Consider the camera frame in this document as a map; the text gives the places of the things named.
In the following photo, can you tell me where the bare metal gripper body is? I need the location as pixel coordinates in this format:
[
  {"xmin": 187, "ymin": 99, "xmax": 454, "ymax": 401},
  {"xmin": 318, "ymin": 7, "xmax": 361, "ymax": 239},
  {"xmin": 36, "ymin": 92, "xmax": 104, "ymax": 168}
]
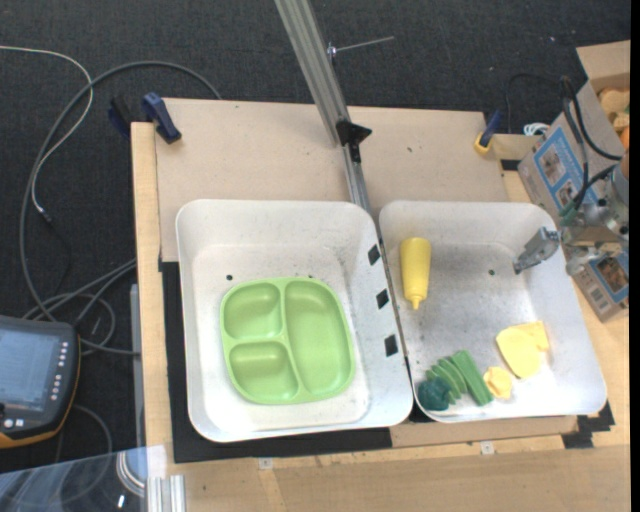
[{"xmin": 559, "ymin": 192, "xmax": 632, "ymax": 250}]

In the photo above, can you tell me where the grey carton with blue print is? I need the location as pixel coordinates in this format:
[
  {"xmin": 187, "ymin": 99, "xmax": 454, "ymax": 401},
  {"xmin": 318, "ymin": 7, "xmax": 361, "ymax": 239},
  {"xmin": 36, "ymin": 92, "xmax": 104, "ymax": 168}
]
[{"xmin": 517, "ymin": 80, "xmax": 632, "ymax": 324}]

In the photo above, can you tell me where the white plastic tray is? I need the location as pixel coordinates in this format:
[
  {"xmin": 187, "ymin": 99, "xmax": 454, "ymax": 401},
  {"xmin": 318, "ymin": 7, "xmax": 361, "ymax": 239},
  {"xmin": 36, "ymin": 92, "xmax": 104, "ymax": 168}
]
[
  {"xmin": 174, "ymin": 198, "xmax": 415, "ymax": 444},
  {"xmin": 378, "ymin": 199, "xmax": 609, "ymax": 425}
]

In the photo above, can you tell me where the yellow toy cheese wedge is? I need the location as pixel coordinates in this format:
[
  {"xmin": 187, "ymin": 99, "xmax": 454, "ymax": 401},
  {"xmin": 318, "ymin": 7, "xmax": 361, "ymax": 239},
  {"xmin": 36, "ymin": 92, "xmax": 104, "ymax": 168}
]
[{"xmin": 495, "ymin": 320, "xmax": 550, "ymax": 380}]

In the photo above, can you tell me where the yellow squeeze bottle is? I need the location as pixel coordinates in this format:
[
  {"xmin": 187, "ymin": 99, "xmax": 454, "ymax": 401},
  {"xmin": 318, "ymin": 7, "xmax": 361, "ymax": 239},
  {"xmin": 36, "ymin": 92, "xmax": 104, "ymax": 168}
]
[{"xmin": 399, "ymin": 236, "xmax": 432, "ymax": 311}]

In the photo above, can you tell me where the small yellow toy food piece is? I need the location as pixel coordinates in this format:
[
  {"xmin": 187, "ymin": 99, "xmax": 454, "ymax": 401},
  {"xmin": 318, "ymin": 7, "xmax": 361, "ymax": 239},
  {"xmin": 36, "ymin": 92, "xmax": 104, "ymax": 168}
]
[{"xmin": 482, "ymin": 366, "xmax": 514, "ymax": 400}]

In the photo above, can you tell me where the green sliced toy vegetable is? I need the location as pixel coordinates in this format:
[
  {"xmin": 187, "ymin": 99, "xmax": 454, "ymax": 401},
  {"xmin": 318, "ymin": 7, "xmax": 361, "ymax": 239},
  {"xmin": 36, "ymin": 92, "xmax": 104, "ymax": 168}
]
[{"xmin": 425, "ymin": 349, "xmax": 495, "ymax": 407}]

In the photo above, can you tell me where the brown cardboard box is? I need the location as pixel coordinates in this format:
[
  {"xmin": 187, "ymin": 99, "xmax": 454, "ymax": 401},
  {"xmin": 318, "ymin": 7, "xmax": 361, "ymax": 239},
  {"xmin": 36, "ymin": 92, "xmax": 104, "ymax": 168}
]
[{"xmin": 574, "ymin": 39, "xmax": 632, "ymax": 151}]

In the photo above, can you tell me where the dark green toy broccoli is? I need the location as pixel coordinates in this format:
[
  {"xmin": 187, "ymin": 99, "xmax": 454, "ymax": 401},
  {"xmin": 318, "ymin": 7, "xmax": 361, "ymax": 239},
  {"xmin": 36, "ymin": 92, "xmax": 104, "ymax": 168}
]
[{"xmin": 417, "ymin": 377, "xmax": 452, "ymax": 414}]

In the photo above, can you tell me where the green divided plate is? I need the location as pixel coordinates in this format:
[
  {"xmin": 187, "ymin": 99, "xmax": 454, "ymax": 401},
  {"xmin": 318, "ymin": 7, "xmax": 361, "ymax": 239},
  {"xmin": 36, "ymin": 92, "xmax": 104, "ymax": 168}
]
[{"xmin": 219, "ymin": 276, "xmax": 357, "ymax": 406}]

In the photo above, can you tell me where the pale brown flat board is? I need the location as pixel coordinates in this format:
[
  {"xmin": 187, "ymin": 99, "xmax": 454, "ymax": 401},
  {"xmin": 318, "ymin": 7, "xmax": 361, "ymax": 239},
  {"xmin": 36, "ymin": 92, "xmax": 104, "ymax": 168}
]
[{"xmin": 153, "ymin": 97, "xmax": 512, "ymax": 262}]

